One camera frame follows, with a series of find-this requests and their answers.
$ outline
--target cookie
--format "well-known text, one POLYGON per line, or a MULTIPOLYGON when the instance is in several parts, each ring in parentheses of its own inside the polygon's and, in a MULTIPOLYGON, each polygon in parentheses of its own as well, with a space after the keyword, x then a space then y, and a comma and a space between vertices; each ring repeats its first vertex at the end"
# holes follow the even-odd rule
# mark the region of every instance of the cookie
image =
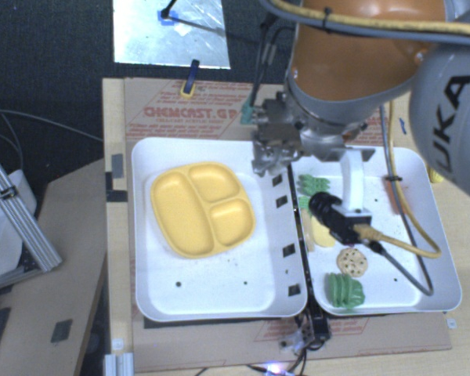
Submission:
POLYGON ((357 248, 346 248, 339 252, 336 264, 343 274, 360 277, 367 270, 367 259, 357 248))

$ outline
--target yellow cable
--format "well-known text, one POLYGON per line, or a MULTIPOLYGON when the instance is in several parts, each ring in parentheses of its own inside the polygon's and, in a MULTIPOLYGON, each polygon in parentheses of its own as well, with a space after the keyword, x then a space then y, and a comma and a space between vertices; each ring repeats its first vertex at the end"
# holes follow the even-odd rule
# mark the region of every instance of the yellow cable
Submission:
MULTIPOLYGON (((288 3, 284 0, 270 0, 276 7, 314 20, 324 20, 326 13, 315 9, 307 9, 288 3)), ((440 21, 403 21, 403 20, 380 20, 374 18, 362 18, 358 16, 345 16, 342 14, 330 13, 327 21, 337 24, 353 25, 356 27, 369 27, 386 29, 391 31, 416 31, 416 32, 437 32, 441 34, 461 34, 470 36, 470 23, 440 22, 440 21)))
MULTIPOLYGON (((395 166, 395 158, 393 155, 393 124, 394 124, 394 118, 395 118, 395 113, 394 113, 394 104, 393 101, 390 102, 390 111, 389 111, 389 160, 390 160, 390 165, 392 166, 392 172, 393 176, 397 178, 397 170, 395 166)), ((409 245, 405 242, 402 242, 401 240, 397 240, 396 238, 388 237, 381 233, 380 231, 377 231, 375 228, 367 225, 367 224, 357 224, 353 227, 353 230, 359 234, 359 237, 361 239, 365 240, 382 240, 384 242, 388 242, 389 244, 393 244, 399 248, 405 249, 406 251, 412 252, 416 255, 424 256, 426 258, 430 259, 437 259, 438 257, 441 256, 442 252, 440 251, 439 246, 437 243, 423 230, 423 227, 421 227, 419 221, 416 219, 414 216, 413 211, 410 209, 409 204, 407 203, 407 199, 404 196, 404 193, 402 191, 402 187, 400 186, 399 181, 395 181, 395 188, 397 191, 397 194, 399 195, 400 199, 400 204, 402 205, 402 208, 404 212, 406 213, 407 217, 411 220, 413 223, 414 227, 418 232, 421 234, 421 236, 430 244, 430 246, 433 248, 435 252, 430 252, 430 251, 424 251, 420 248, 416 248, 413 245, 409 245)))

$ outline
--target yellow plate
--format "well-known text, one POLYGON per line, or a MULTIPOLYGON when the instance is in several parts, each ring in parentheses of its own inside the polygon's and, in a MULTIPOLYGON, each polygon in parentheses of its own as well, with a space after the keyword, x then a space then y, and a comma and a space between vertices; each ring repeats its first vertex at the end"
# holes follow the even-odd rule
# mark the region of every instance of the yellow plate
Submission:
POLYGON ((150 198, 166 241, 187 258, 234 248, 255 228, 248 195, 224 164, 203 162, 173 168, 154 180, 150 198))

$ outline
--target silver metal sheet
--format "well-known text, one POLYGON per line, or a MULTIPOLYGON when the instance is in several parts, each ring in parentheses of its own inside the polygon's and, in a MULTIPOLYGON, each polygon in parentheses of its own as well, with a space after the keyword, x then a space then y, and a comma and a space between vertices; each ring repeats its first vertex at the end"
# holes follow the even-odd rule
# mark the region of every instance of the silver metal sheet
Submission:
POLYGON ((114 60, 117 63, 230 68, 221 0, 114 0, 114 60))

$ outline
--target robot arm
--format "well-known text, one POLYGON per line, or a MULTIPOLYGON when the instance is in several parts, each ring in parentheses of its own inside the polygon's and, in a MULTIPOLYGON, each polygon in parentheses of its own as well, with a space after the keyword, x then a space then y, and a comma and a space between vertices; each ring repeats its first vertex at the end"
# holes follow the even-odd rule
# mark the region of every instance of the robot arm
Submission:
MULTIPOLYGON (((470 0, 302 0, 302 6, 372 20, 443 22, 460 17, 470 23, 470 16, 461 16, 470 11, 470 0)), ((339 161, 345 143, 361 132, 365 120, 381 104, 411 90, 410 119, 418 148, 430 165, 470 193, 470 179, 466 179, 470 142, 464 139, 470 134, 470 82, 459 78, 470 77, 470 46, 446 43, 435 49, 432 40, 420 38, 419 33, 411 38, 382 34, 365 38, 341 30, 331 33, 327 15, 322 25, 323 30, 306 22, 298 25, 284 93, 265 101, 256 113, 255 172, 271 172, 306 154, 339 161), (450 84, 441 85, 437 80, 450 84), (462 117, 458 118, 458 112, 439 111, 443 103, 432 98, 441 90, 440 95, 454 96, 460 107, 467 107, 461 109, 462 117), (445 152, 440 149, 443 142, 451 142, 445 152), (448 162, 451 171, 445 172, 448 162)), ((365 150, 362 156, 366 161, 371 152, 365 150)))

